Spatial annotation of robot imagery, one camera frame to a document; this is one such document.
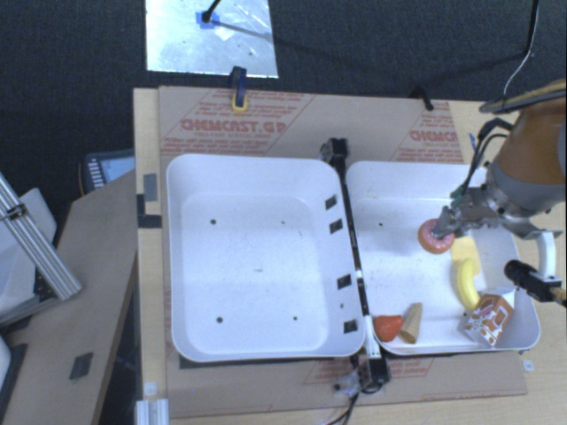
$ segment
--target banana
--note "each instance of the banana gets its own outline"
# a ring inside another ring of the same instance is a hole
[[[478,274],[472,259],[465,259],[457,267],[457,289],[462,304],[468,310],[474,310],[477,307],[480,296],[477,293],[473,277]]]

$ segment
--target chocolate milk carton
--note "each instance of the chocolate milk carton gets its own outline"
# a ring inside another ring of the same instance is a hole
[[[514,294],[513,288],[487,291],[464,325],[467,335],[494,346],[514,312]]]

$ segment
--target wooden table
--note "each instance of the wooden table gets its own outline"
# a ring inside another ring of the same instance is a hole
[[[159,101],[156,89],[135,90],[136,126],[136,190],[144,193],[144,176],[159,171]],[[478,113],[479,103],[450,102],[450,110],[459,136],[465,161],[469,161],[472,149],[469,133],[476,134],[486,121]],[[507,117],[513,121],[515,115]],[[487,152],[492,158],[494,150]],[[146,214],[161,214],[160,197],[145,203]],[[547,228],[565,228],[565,205],[558,205],[553,212],[534,220]],[[164,303],[162,281],[161,229],[142,228],[138,231],[140,317],[142,338],[142,378],[148,390],[145,399],[166,397],[166,364],[164,348]],[[535,243],[517,242],[520,257],[537,266]],[[557,272],[565,280],[565,235],[557,246]],[[525,373],[528,395],[505,398],[482,398],[437,401],[427,403],[361,406],[356,407],[352,424],[455,424],[455,423],[529,423],[536,421],[560,422],[565,415],[564,399],[567,393],[567,338],[565,335],[565,310],[556,304],[536,303],[540,318],[541,338],[537,345],[525,352],[520,360],[530,360],[533,371]],[[198,417],[171,420],[174,425],[250,425],[270,423],[323,424],[337,417],[338,409],[315,409],[281,413],[252,413]]]

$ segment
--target white tray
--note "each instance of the white tray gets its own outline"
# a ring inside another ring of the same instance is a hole
[[[523,350],[540,337],[532,299],[522,290],[516,293],[514,314],[494,348],[470,340],[459,330],[465,308],[457,295],[450,252],[433,255],[417,241],[419,226],[439,216],[467,172],[468,166],[394,162],[358,162],[347,172],[370,312],[403,315],[412,303],[423,303],[417,343],[405,344],[398,337],[381,343],[390,352]],[[479,185],[483,176],[478,172],[471,185]],[[506,263],[518,258],[512,235],[502,228],[482,228],[470,235],[482,264],[474,278],[477,289],[513,287],[503,273]]]
[[[184,357],[341,357],[360,349],[353,254],[330,166],[184,155],[167,169],[167,200],[172,334]],[[337,222],[342,228],[331,232]]]

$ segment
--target toy ice cream cone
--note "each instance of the toy ice cream cone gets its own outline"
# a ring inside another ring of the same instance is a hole
[[[421,302],[416,302],[409,308],[404,324],[398,334],[404,342],[414,344],[417,341],[417,336],[419,335],[419,323],[422,320],[422,311],[423,304]]]

